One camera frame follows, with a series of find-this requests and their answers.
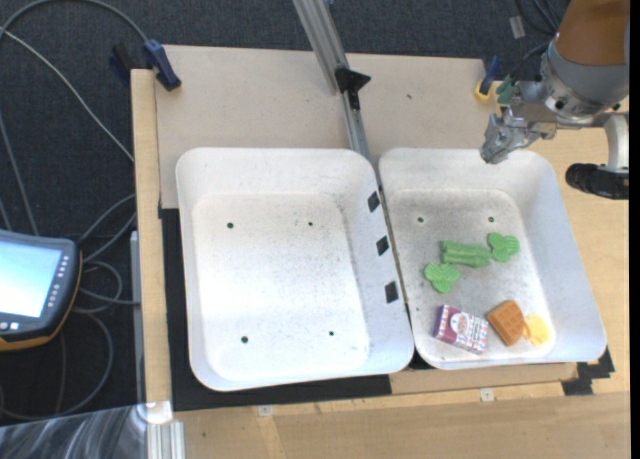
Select orange waffle biscuit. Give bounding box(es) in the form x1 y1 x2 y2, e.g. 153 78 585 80
485 299 528 347

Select pale cardboard board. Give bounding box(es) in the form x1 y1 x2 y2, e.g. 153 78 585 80
153 43 506 211

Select green broccoli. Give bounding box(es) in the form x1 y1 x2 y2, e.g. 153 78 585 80
423 261 461 295
486 231 522 264

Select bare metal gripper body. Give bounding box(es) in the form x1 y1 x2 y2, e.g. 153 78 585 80
501 80 619 141

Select purple and white carton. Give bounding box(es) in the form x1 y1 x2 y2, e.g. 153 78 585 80
432 303 490 356

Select black cylinder on white bracket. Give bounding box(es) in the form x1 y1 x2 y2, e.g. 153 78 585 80
565 113 631 201

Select green bean bundle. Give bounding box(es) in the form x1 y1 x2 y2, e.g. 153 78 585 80
438 239 493 269

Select yellow toy food piece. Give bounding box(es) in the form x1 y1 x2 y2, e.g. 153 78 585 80
523 313 551 347

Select white plastic tray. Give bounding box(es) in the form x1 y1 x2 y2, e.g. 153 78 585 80
377 146 608 371
174 146 417 393

